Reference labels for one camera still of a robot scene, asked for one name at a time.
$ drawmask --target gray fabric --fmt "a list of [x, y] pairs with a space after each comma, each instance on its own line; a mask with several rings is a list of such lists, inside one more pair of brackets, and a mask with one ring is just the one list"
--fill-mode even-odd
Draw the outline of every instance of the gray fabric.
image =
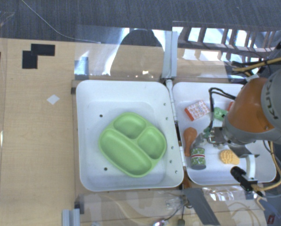
[[[25, 1], [68, 36], [80, 33], [77, 25], [171, 30], [172, 21], [189, 21], [281, 27], [281, 0]], [[0, 10], [16, 12], [7, 37], [70, 40], [56, 34], [19, 0], [0, 0]]]

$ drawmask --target yellow waffle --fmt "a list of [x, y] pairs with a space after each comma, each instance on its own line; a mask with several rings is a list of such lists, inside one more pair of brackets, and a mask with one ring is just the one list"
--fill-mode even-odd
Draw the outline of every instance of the yellow waffle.
[[238, 165], [240, 163], [239, 157], [232, 150], [223, 150], [220, 152], [219, 156], [224, 164]]

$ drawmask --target small box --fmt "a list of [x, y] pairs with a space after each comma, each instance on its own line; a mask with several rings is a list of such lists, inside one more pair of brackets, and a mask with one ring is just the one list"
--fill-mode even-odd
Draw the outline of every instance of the small box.
[[192, 104], [184, 109], [191, 121], [198, 119], [205, 114], [208, 114], [210, 110], [207, 108], [206, 104], [201, 100], [195, 104]]

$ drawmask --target green tray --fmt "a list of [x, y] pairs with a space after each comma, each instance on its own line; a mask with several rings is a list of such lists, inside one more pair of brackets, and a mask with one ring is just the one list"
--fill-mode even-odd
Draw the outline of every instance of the green tray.
[[127, 175], [147, 175], [166, 150], [164, 135], [136, 113], [116, 117], [101, 133], [99, 149], [117, 168]]

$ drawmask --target brown handle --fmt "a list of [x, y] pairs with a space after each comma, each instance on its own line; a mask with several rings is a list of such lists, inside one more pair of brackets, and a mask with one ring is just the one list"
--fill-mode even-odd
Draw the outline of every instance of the brown handle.
[[193, 127], [188, 127], [183, 133], [184, 141], [186, 143], [186, 147], [184, 150], [185, 156], [191, 156], [190, 147], [193, 144], [194, 140], [197, 137], [197, 131]]

